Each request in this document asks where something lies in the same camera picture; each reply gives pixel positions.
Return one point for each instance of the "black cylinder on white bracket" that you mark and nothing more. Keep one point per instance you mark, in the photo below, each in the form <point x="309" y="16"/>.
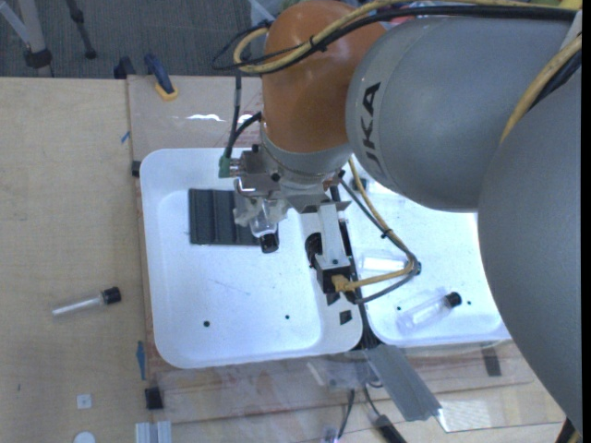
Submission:
<point x="330" y="247"/>

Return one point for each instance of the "clear bottle with black cap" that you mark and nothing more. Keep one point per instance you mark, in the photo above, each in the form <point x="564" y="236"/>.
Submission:
<point x="85" y="303"/>
<point x="427" y="311"/>
<point x="269" y="243"/>

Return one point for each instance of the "black ribbed flat plate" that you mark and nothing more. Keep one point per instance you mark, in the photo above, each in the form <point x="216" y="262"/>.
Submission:
<point x="208" y="217"/>

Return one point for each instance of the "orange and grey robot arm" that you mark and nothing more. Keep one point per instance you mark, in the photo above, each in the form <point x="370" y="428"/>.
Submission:
<point x="429" y="109"/>

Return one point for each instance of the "white plastic tray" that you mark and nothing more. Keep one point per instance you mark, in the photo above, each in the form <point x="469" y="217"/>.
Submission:
<point x="443" y="256"/>
<point x="231" y="302"/>

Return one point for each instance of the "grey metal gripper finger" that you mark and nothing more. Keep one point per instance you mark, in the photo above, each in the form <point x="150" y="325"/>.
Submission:
<point x="242" y="212"/>
<point x="279" y="209"/>

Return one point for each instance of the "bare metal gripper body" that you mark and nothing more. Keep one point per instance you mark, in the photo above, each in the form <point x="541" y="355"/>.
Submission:
<point x="295" y="192"/>

